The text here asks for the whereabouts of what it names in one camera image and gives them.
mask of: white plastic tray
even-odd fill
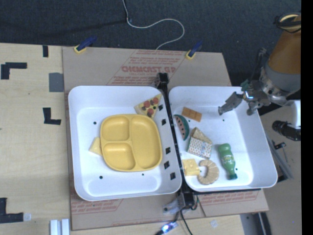
[[[163,158],[160,165],[144,172],[120,172],[109,168],[103,157],[89,152],[100,136],[101,122],[117,114],[136,114],[134,106],[160,91],[137,86],[79,86],[68,95],[70,133],[77,194],[88,201],[108,200],[176,192],[182,182],[173,136],[163,106],[154,118]]]
[[[186,118],[190,130],[198,127],[213,142],[210,160],[220,170],[219,178],[211,185],[202,185],[196,176],[186,176],[190,188],[199,192],[224,191],[253,188],[268,188],[275,185],[277,171],[268,147],[266,136],[258,112],[248,116],[248,104],[242,102],[235,110],[219,115],[218,107],[241,87],[174,87],[169,93],[172,115],[181,115],[183,107],[202,113],[200,122]],[[194,158],[199,163],[202,158],[187,153],[189,137],[184,141],[175,124],[181,159]],[[217,152],[218,145],[229,143],[236,161],[236,180],[228,180],[227,172]],[[200,167],[201,174],[205,167]]]

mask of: cardboard sheet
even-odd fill
[[[184,51],[87,48],[76,54],[63,47],[67,146],[70,174],[72,230],[170,221],[163,205],[175,194],[88,202],[78,197],[73,185],[68,117],[68,93],[80,85],[149,86],[158,72],[169,74],[169,90],[175,86],[230,86],[221,53],[199,52],[187,60]],[[200,207],[185,218],[213,217],[268,210],[263,190],[199,195]]]

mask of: cable connector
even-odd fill
[[[156,235],[161,235],[161,234],[167,234],[169,231],[174,229],[175,227],[178,226],[178,223],[176,221],[168,223],[164,225],[159,232],[156,233]]]

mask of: blue clamp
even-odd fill
[[[96,42],[97,37],[88,37],[85,39],[80,45],[74,47],[74,51],[77,54],[80,54],[86,50],[86,47],[91,46],[94,42]]]
[[[186,53],[186,58],[191,60],[195,57],[196,51],[199,51],[202,48],[202,40],[197,42],[195,46]]]

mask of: yellow cheese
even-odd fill
[[[96,137],[93,139],[93,142],[91,144],[89,151],[102,156],[102,149],[101,149],[101,143],[100,143],[99,137]]]
[[[200,169],[194,159],[182,160],[185,176],[197,176],[200,174]]]

